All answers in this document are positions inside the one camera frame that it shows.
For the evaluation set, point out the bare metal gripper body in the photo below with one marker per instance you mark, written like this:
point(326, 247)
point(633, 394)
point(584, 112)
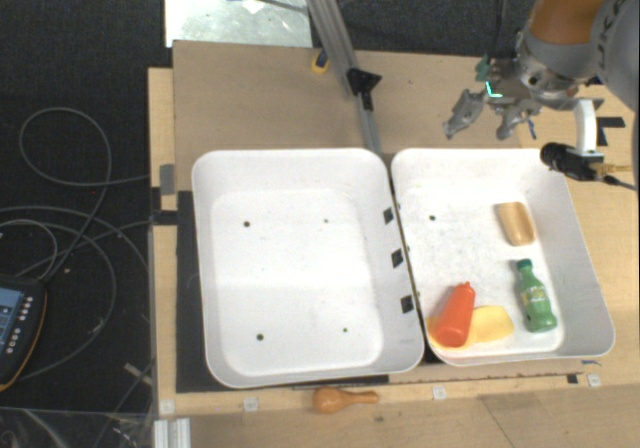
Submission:
point(537, 83)

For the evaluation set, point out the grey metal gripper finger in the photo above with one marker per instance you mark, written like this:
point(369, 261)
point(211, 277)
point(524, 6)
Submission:
point(464, 113)
point(510, 125)

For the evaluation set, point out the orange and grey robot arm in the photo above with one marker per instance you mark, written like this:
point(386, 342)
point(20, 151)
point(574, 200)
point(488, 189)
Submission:
point(565, 11)

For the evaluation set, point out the tan toy bread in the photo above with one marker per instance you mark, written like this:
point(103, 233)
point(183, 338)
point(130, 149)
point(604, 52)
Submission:
point(516, 223)

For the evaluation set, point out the white plastic tray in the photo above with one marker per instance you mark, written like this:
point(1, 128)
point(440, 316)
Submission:
point(295, 281)
point(465, 246)

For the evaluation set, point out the green plastic bottle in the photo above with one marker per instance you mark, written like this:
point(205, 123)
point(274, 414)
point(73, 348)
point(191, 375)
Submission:
point(536, 301)

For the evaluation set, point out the orange sauce bottle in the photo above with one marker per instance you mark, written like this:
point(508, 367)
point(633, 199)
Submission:
point(456, 316)

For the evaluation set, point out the yellow toy cheese slice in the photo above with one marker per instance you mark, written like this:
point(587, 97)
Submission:
point(492, 323)

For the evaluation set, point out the brown cardboard board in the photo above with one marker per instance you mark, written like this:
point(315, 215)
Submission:
point(260, 101)

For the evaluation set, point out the tan toy drumstick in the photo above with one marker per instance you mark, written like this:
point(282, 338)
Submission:
point(335, 400)

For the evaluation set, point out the black cylinder on white bracket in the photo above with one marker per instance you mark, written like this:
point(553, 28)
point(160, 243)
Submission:
point(570, 161)

